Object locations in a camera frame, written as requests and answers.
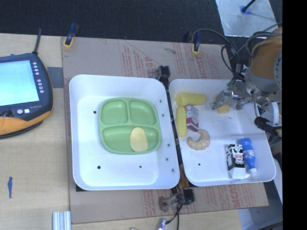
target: yellow corn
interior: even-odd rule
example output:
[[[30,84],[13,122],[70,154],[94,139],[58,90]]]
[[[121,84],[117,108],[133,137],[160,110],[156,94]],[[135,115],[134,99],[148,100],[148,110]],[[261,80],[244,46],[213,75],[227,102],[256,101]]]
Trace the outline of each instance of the yellow corn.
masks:
[[[183,137],[187,133],[187,111],[183,106],[180,106],[176,110],[176,129],[177,134]]]

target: blue bottle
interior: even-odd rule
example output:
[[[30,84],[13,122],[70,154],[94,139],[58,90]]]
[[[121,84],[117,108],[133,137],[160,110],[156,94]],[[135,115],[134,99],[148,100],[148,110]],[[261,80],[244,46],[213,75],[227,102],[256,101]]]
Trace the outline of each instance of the blue bottle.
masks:
[[[249,138],[244,138],[239,140],[239,145],[242,145],[243,149],[243,160],[244,163],[248,166],[248,171],[251,174],[254,174],[257,172],[257,169],[255,168],[255,154],[253,147],[251,146],[251,141]]]

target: button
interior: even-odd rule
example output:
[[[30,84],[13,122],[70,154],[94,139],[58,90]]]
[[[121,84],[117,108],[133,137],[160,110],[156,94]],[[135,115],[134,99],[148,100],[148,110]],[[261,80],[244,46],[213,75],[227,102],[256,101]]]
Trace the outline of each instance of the button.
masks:
[[[18,110],[16,111],[16,113],[19,114],[19,115],[21,115],[21,114],[24,113],[24,111],[23,111],[23,109],[18,109]]]

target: blue clamp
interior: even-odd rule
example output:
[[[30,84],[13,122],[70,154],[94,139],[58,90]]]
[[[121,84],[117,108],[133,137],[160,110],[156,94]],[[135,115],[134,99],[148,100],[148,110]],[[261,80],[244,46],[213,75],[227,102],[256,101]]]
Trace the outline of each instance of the blue clamp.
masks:
[[[201,33],[198,31],[196,33],[194,43],[192,45],[192,54],[198,55],[200,53],[200,44],[201,44]]]
[[[63,42],[63,46],[66,48],[70,48],[73,43],[73,37],[78,34],[80,26],[76,23],[71,24],[71,28],[69,29],[67,37],[65,37],[65,40]]]

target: bottle cap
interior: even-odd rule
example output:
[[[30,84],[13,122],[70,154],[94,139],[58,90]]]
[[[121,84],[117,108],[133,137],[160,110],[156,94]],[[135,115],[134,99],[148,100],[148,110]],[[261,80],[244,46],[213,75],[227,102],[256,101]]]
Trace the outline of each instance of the bottle cap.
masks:
[[[249,172],[250,172],[251,174],[257,173],[257,169],[256,169],[256,168],[252,168],[252,169],[249,170]]]

